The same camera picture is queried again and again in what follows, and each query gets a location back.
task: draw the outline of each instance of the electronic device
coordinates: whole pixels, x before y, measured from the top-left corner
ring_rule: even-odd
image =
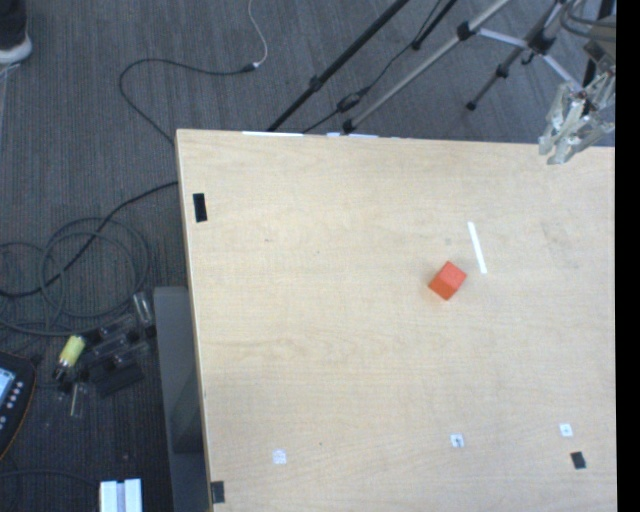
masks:
[[[36,370],[31,361],[0,352],[0,459],[22,426],[35,388]]]
[[[142,512],[142,480],[101,482],[100,512]]]

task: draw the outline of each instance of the metal pole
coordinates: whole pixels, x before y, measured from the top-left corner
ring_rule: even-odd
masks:
[[[600,4],[600,10],[598,11],[598,19],[606,18],[610,14],[613,14],[613,8],[615,6],[615,0],[602,0]],[[584,73],[584,79],[582,80],[583,87],[589,85],[596,76],[596,63],[589,59],[587,62],[587,69]]]
[[[431,34],[431,32],[433,32],[433,29],[436,28],[438,26],[438,24],[442,21],[442,19],[446,16],[446,14],[451,10],[451,8],[456,4],[458,0],[449,0],[449,2],[447,3],[447,5],[445,5],[442,8],[442,11],[440,11],[440,13],[436,16],[436,18],[433,20],[433,22],[431,22],[431,24],[427,27],[427,29],[424,31],[424,33],[422,33],[421,35],[419,35],[418,37],[415,38],[415,40],[413,41],[413,43],[411,43],[411,47],[414,50],[419,50],[420,46],[422,45],[422,43],[424,42],[424,40],[429,37],[429,34]]]
[[[356,39],[345,52],[331,64],[319,77],[314,76],[309,83],[309,88],[271,125],[267,131],[273,132],[284,123],[296,110],[298,110],[315,92],[318,92],[329,78],[331,78],[353,55],[362,48],[387,22],[395,16],[410,0],[397,0],[380,17]]]
[[[560,16],[562,15],[562,11],[564,8],[564,0],[555,0],[554,4],[527,32],[527,34],[524,36],[524,39],[521,40],[519,44],[516,44],[517,48],[513,50],[501,64],[498,65],[493,76],[484,85],[484,87],[480,90],[476,97],[469,103],[467,103],[467,108],[469,110],[476,109],[478,102],[500,78],[506,79],[509,76],[511,65],[527,48],[531,49],[531,55],[529,56],[529,59],[527,61],[523,61],[523,64],[530,63],[535,55],[541,55],[547,61],[547,64],[549,64],[549,66],[551,66],[556,71],[556,73],[562,76],[563,79],[570,79],[571,81],[574,81],[554,59],[546,55],[553,46],[553,43],[556,40],[556,35],[561,28]],[[479,34],[486,37],[494,37],[494,35],[490,31],[486,31],[484,29],[481,29]],[[505,41],[505,39],[500,35],[495,38],[499,41]]]
[[[465,22],[460,25],[457,29],[457,35],[453,37],[449,42],[445,43],[442,47],[440,47],[436,52],[431,55],[425,62],[423,62],[420,66],[418,66],[414,71],[412,71],[406,78],[404,78],[398,85],[396,85],[393,89],[391,89],[387,94],[382,96],[378,101],[376,101],[371,107],[365,110],[362,114],[357,117],[354,117],[352,120],[347,120],[343,128],[346,133],[350,133],[357,128],[357,126],[364,121],[367,117],[373,114],[378,108],[384,105],[389,99],[395,96],[398,92],[404,89],[407,85],[409,85],[413,80],[415,80],[418,76],[424,73],[428,68],[430,68],[436,61],[438,61],[441,57],[449,53],[456,45],[460,42],[467,40],[469,37],[474,35],[474,31],[480,25],[489,20],[493,15],[495,15],[500,9],[502,9],[506,4],[508,4],[511,0],[497,0],[493,5],[491,5],[488,9],[480,13],[470,22]]]

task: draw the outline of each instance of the wooden table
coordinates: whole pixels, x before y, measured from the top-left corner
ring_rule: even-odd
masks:
[[[216,512],[617,510],[613,148],[177,150]]]

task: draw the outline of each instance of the shoe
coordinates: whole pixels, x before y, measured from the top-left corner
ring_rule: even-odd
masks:
[[[11,64],[21,62],[31,55],[32,50],[33,45],[28,35],[25,36],[22,43],[13,48],[7,48],[6,50],[0,48],[0,66],[10,66]]]

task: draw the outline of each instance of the black cable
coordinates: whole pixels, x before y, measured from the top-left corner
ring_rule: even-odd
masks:
[[[150,258],[150,249],[147,242],[133,228],[128,227],[127,225],[117,222],[113,219],[110,219],[108,221],[108,224],[118,227],[121,230],[121,233],[126,233],[131,238],[131,240],[135,242],[137,247],[135,246],[132,246],[131,248],[125,247],[125,245],[118,238],[116,238],[115,235],[111,235],[111,234],[106,235],[102,233],[97,233],[93,229],[87,229],[84,227],[81,227],[80,229],[75,229],[74,226],[76,226],[77,224],[85,223],[86,221],[91,221],[91,222],[102,221],[101,225],[106,225],[105,220],[100,217],[87,217],[87,218],[82,218],[82,219],[69,222],[54,233],[54,235],[50,238],[49,242],[47,243],[45,249],[41,251],[39,272],[37,273],[37,275],[40,280],[39,292],[42,295],[42,299],[44,300],[43,304],[45,307],[45,321],[43,322],[44,328],[42,329],[33,328],[29,325],[29,324],[37,325],[38,322],[26,322],[26,325],[24,325],[25,323],[19,324],[16,322],[11,322],[1,317],[0,317],[0,326],[6,327],[15,332],[20,332],[23,334],[29,334],[33,336],[40,336],[40,337],[70,336],[71,334],[74,333],[74,331],[70,331],[68,329],[60,330],[59,328],[54,329],[54,326],[59,324],[59,317],[61,314],[64,314],[69,318],[82,320],[82,321],[87,319],[98,319],[101,317],[106,317],[107,315],[116,316],[121,309],[127,307],[130,304],[130,297],[142,287],[142,284],[146,279],[150,269],[151,258]],[[67,290],[65,279],[60,279],[62,289],[57,298],[53,297],[48,287],[46,286],[46,283],[45,283],[45,280],[46,280],[45,270],[47,266],[46,264],[49,261],[53,261],[55,264],[55,260],[51,256],[51,251],[55,248],[55,246],[58,243],[63,242],[66,239],[69,239],[71,237],[77,237],[77,236],[82,236],[82,237],[87,237],[92,239],[99,238],[102,241],[107,242],[112,246],[115,246],[118,249],[118,251],[122,255],[124,255],[127,265],[130,268],[130,273],[132,275],[132,282],[131,282],[131,285],[127,285],[128,288],[127,288],[126,297],[120,300],[117,304],[110,305],[106,309],[102,309],[99,311],[89,311],[89,312],[74,311],[74,310],[71,310],[69,307],[65,307],[63,303],[65,298],[65,292]],[[64,270],[61,269],[58,271],[57,275],[62,277],[63,274],[64,274]],[[53,308],[55,312],[52,316],[49,316],[49,312],[48,312],[49,307]],[[92,325],[91,327],[88,327],[85,325],[81,330],[85,331],[85,330],[92,330],[94,328],[99,328],[102,325],[102,323],[103,323],[102,321],[97,321],[95,325]]]
[[[369,40],[378,33],[393,17],[409,3],[409,0],[395,0],[351,45],[334,60],[327,69],[319,76],[314,75],[309,80],[309,87],[304,91],[291,106],[278,117],[268,128],[268,132],[274,132],[293,113],[295,113],[304,103],[315,93],[320,91],[324,84],[335,75]]]
[[[195,66],[189,66],[187,64],[183,64],[181,62],[176,62],[173,60],[169,60],[169,59],[159,59],[159,58],[145,58],[145,59],[140,59],[137,60],[135,62],[132,62],[131,64],[129,64],[123,71],[122,73],[120,73],[120,76],[118,78],[118,88],[120,90],[120,95],[124,98],[124,100],[127,102],[127,104],[133,109],[135,110],[138,115],[140,115],[145,121],[147,121],[160,135],[162,135],[165,140],[171,145],[171,146],[175,146],[175,143],[173,142],[173,139],[171,138],[171,136],[165,132],[162,128],[160,128],[160,126],[158,126],[158,124],[153,121],[153,119],[151,119],[151,117],[149,117],[147,114],[145,114],[142,109],[140,107],[138,107],[131,98],[129,98],[129,96],[127,96],[127,93],[124,90],[124,78],[127,75],[127,73],[129,73],[129,71],[131,71],[133,68],[135,68],[136,66],[139,66],[140,64],[144,64],[144,63],[149,63],[149,62],[160,62],[163,64],[169,64],[172,66],[177,66],[183,69],[186,69],[188,71],[194,71],[197,73],[202,73],[208,76],[235,76],[235,75],[240,75],[243,73],[248,73],[250,71],[255,71],[257,69],[257,64],[251,63],[251,64],[247,64],[246,66],[236,70],[236,71],[212,71],[212,70],[207,70],[207,69],[201,69],[201,68],[197,68]]]
[[[22,495],[22,477],[25,476],[32,476],[32,475],[38,475],[38,476],[57,476],[57,477],[63,477],[63,478],[69,478],[71,480],[76,480],[77,482],[83,483],[85,485],[87,485],[88,487],[91,487],[93,490],[95,490],[96,492],[100,489],[100,482],[97,480],[93,480],[91,478],[87,478],[83,475],[77,474],[77,473],[71,473],[70,471],[62,471],[62,470],[58,470],[58,469],[40,469],[40,468],[33,468],[33,469],[19,469],[19,470],[14,470],[14,471],[4,471],[2,473],[0,473],[0,480],[3,479],[9,479],[9,478],[17,478],[18,479],[18,484],[19,487],[17,489],[20,490],[20,493],[16,493],[16,498],[14,498],[14,502],[12,502],[11,504],[11,508],[9,508],[9,510],[7,512],[12,512],[17,503],[18,503],[18,499],[19,497]]]
[[[59,324],[53,324],[53,325],[46,325],[43,322],[39,322],[39,321],[30,321],[30,320],[21,320],[21,321],[14,321],[11,323],[12,326],[18,326],[18,327],[32,327],[32,328],[39,328],[42,327],[42,329],[45,330],[49,330],[49,329],[53,329],[53,328],[58,328],[62,331],[65,332],[71,332],[71,327],[67,326],[67,325],[59,325]],[[23,342],[23,344],[21,346],[18,346],[17,348],[12,348],[11,350],[9,350],[12,354],[20,354],[22,352],[24,352],[25,350],[27,350],[28,348],[32,347],[33,345],[35,345],[36,343],[38,343],[39,341],[43,341],[44,339],[46,339],[46,336],[37,336],[34,334],[28,334],[28,333],[22,333],[19,331],[18,332],[20,335],[23,336],[27,336],[27,339]]]
[[[26,247],[28,249],[37,251],[38,254],[40,255],[41,264],[43,263],[42,256],[45,254],[45,250],[42,247],[40,247],[40,246],[38,246],[36,244],[29,243],[29,242],[8,242],[8,243],[1,244],[0,248],[7,249],[7,248],[12,247],[12,246],[22,246],[22,247]],[[5,254],[10,255],[11,253],[9,251],[6,251]],[[50,255],[46,256],[44,258],[44,260],[45,261],[46,260],[51,260],[55,264],[55,260]],[[7,275],[14,275],[14,273],[7,272]],[[43,310],[44,310],[44,317],[45,317],[45,320],[44,320],[43,323],[44,323],[44,326],[45,326],[44,327],[45,330],[49,330],[51,324],[52,323],[55,324],[55,321],[56,321],[57,317],[60,315],[60,312],[61,312],[61,309],[62,309],[62,304],[63,304],[62,301],[64,300],[64,297],[65,297],[65,294],[66,294],[66,283],[65,283],[64,279],[61,280],[61,288],[62,289],[61,289],[61,292],[60,292],[60,303],[59,303],[59,307],[55,310],[55,313],[53,315],[53,321],[52,321],[52,318],[49,317],[48,304],[46,303],[46,300],[44,300],[44,297],[43,297]],[[11,324],[11,322],[6,322],[6,321],[3,321],[3,319],[2,319],[2,315],[4,314],[4,310],[5,309],[6,308],[2,308],[2,311],[0,311],[0,326],[7,328],[8,326],[11,326],[12,324]]]
[[[103,218],[102,222],[100,223],[100,225],[96,228],[96,233],[101,233],[102,230],[105,228],[105,226],[111,221],[111,219],[113,218],[113,216],[118,213],[120,210],[122,210],[123,208],[126,208],[127,206],[134,204],[138,201],[140,201],[141,199],[144,199],[152,194],[155,194],[156,192],[160,192],[161,190],[164,190],[166,188],[170,188],[170,187],[174,187],[178,184],[177,181],[170,181],[168,183],[165,183],[163,185],[159,185],[157,187],[154,187],[150,190],[147,190],[141,194],[138,194],[135,197],[132,197],[131,199],[128,199],[127,201],[124,201],[123,203],[120,203],[118,206],[116,206],[113,210],[111,210],[111,212],[109,212],[109,214],[107,214],[106,217]],[[85,251],[91,246],[91,244],[93,243],[93,241],[96,239],[96,236],[91,236],[89,237],[89,239],[85,242],[85,244],[80,248],[80,250],[76,253],[76,255],[69,261],[69,263],[67,263],[62,271],[66,272],[67,270],[69,270],[76,261],[78,261],[78,259],[85,253]],[[49,278],[47,280],[47,282],[45,283],[45,285],[47,287],[51,286],[54,282],[56,282],[58,279],[60,279],[61,277],[61,273],[57,273],[56,275],[52,276],[51,278]],[[26,298],[26,297],[31,297],[33,295],[36,295],[38,293],[40,293],[41,288],[37,287],[34,288],[32,290],[28,290],[28,291],[24,291],[24,292],[8,292],[6,290],[0,289],[0,296],[2,297],[7,297],[10,299],[22,299],[22,298]]]
[[[25,248],[27,248],[27,249],[32,249],[32,250],[34,250],[34,251],[37,251],[39,254],[42,254],[42,251],[43,251],[43,248],[42,248],[42,247],[40,247],[39,245],[32,244],[32,243],[30,243],[30,242],[21,242],[21,241],[13,241],[13,242],[5,242],[5,243],[2,243],[2,244],[0,244],[0,249],[2,249],[2,250],[4,251],[4,255],[5,255],[5,256],[11,256],[11,252],[10,252],[8,249],[9,249],[10,247],[13,247],[13,246],[21,246],[21,247],[25,247]],[[8,262],[8,258],[6,258],[6,257],[5,257],[5,258],[3,258],[3,261],[4,261],[4,262],[7,264],[7,266],[8,266],[8,263],[9,263],[9,262]],[[11,273],[11,272],[9,272],[9,270],[8,270],[8,267],[7,267],[7,266],[5,266],[5,269],[7,269],[7,270],[6,270],[6,272],[7,272],[7,274],[6,274],[6,275],[11,276],[11,275],[12,275],[12,273]],[[13,294],[13,293],[11,293],[11,292],[5,292],[5,291],[4,291],[4,290],[2,290],[2,289],[0,289],[0,296],[4,297],[5,299],[12,299],[12,298],[16,298],[16,297],[14,296],[14,294]],[[7,304],[8,304],[8,301],[6,302],[5,306],[3,306],[3,308],[0,310],[0,312],[3,312],[3,311],[4,311],[4,309],[6,308],[6,305],[7,305]]]
[[[70,471],[63,471],[60,469],[31,468],[31,469],[20,469],[15,471],[4,471],[0,473],[0,480],[4,480],[7,478],[19,478],[19,477],[31,476],[31,475],[61,476],[64,478],[77,480],[78,482],[84,483],[87,486],[93,487],[95,489],[98,489],[100,487],[100,482],[98,480],[93,480],[91,478],[85,477],[84,475],[80,475],[78,473],[72,473]]]
[[[392,64],[397,59],[399,59],[409,48],[411,48],[413,46],[413,44],[418,40],[418,38],[420,37],[420,34],[425,29],[425,27],[427,26],[427,24],[429,23],[429,21],[433,17],[433,14],[435,13],[436,9],[440,6],[442,1],[443,0],[438,0],[436,2],[436,4],[433,6],[431,11],[427,15],[427,19],[424,21],[424,23],[420,27],[420,30],[418,30],[418,33],[415,35],[415,37],[411,40],[411,42],[409,44],[407,44],[404,48],[402,48],[402,50],[400,50],[396,55],[394,55],[391,58],[391,60],[389,60],[389,62],[387,62],[385,67],[378,74],[378,76],[373,80],[373,82],[371,82],[368,86],[360,89],[358,92],[348,94],[347,96],[342,98],[338,102],[338,104],[336,105],[336,109],[333,112],[331,112],[330,114],[328,114],[325,117],[323,117],[320,121],[317,121],[313,125],[309,126],[302,133],[307,133],[307,132],[313,130],[314,128],[317,128],[322,123],[324,123],[325,121],[328,121],[329,119],[331,119],[332,117],[334,117],[337,114],[343,114],[345,112],[348,112],[353,107],[355,107],[358,103],[360,103],[360,101],[370,92],[370,90],[373,89],[376,86],[376,84],[382,79],[382,77],[387,73],[387,71],[389,71],[389,68],[392,66]]]

